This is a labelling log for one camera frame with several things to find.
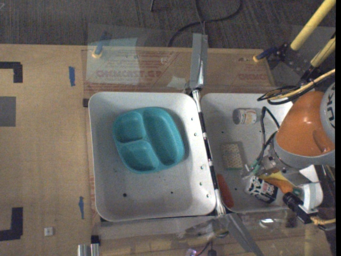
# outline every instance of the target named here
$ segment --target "yellow pole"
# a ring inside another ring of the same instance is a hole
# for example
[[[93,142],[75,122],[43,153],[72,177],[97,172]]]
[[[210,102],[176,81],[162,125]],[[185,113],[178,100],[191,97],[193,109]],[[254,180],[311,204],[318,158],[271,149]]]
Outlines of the yellow pole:
[[[336,36],[330,39],[325,47],[318,54],[316,54],[316,56],[310,61],[310,64],[313,67],[319,67],[324,62],[324,60],[334,52],[335,46]]]
[[[321,23],[324,17],[330,12],[330,10],[335,6],[336,0],[324,0],[318,10],[310,18],[308,23],[303,27],[301,32],[296,36],[296,38],[291,43],[291,49],[297,51],[309,38],[309,36],[314,32],[315,28]]]

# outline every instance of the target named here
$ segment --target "yellow cable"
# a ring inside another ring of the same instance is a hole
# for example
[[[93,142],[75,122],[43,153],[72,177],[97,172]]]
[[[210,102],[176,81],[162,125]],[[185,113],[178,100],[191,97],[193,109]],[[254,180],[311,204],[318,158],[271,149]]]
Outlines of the yellow cable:
[[[318,218],[317,216],[311,216],[310,219],[314,222],[314,225],[318,226],[318,225],[326,225],[326,224],[332,224],[332,223],[336,223],[336,218],[334,219],[330,219],[330,220],[324,220],[321,218]]]
[[[303,86],[301,86],[299,89],[295,90],[295,91],[292,91],[292,92],[289,92],[287,94],[284,94],[284,95],[279,95],[279,96],[275,96],[275,97],[272,97],[272,98],[269,98],[269,100],[277,100],[277,99],[283,99],[283,98],[288,98],[288,97],[291,97],[293,95],[296,95],[296,94],[300,94],[301,92],[303,92],[304,90],[308,89],[310,86],[312,86],[314,83],[318,83],[319,81],[331,76],[332,74],[335,73],[335,69],[321,75],[320,77],[316,78],[315,80],[313,80],[312,82],[309,82]]]

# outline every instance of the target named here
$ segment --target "teal bowl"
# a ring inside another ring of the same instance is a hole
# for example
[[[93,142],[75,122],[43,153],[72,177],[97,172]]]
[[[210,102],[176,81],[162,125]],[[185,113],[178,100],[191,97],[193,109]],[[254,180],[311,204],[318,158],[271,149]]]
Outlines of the teal bowl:
[[[147,107],[119,115],[113,138],[125,166],[135,173],[152,173],[178,164],[185,149],[172,116],[163,108]]]

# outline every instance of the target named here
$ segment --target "small white square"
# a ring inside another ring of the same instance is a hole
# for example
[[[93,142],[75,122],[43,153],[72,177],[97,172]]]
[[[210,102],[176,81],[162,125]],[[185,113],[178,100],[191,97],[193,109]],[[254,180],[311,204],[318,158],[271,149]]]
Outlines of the small white square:
[[[44,228],[44,235],[45,236],[52,236],[53,234],[54,234],[53,227]]]

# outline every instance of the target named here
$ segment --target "gray square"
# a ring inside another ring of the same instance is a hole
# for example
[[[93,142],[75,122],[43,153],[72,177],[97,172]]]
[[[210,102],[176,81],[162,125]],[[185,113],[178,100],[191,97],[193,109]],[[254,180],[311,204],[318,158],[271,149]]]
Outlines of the gray square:
[[[15,127],[16,97],[0,97],[0,127]]]

